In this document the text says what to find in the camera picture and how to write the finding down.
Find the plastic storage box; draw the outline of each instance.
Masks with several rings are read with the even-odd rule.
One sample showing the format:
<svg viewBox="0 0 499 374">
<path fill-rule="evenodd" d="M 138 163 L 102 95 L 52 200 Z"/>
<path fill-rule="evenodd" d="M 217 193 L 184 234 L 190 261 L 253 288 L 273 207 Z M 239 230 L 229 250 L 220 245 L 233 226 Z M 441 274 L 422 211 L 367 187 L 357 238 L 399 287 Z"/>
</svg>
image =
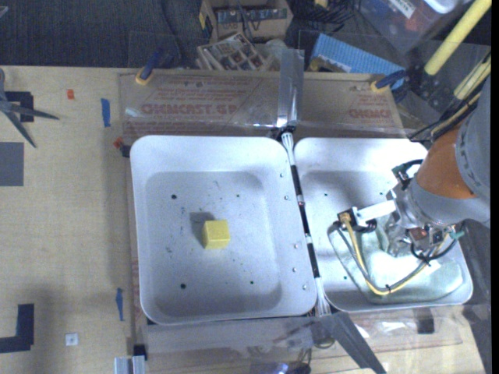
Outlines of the plastic storage box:
<svg viewBox="0 0 499 374">
<path fill-rule="evenodd" d="M 361 13 L 401 53 L 435 36 L 472 0 L 362 0 Z"/>
</svg>

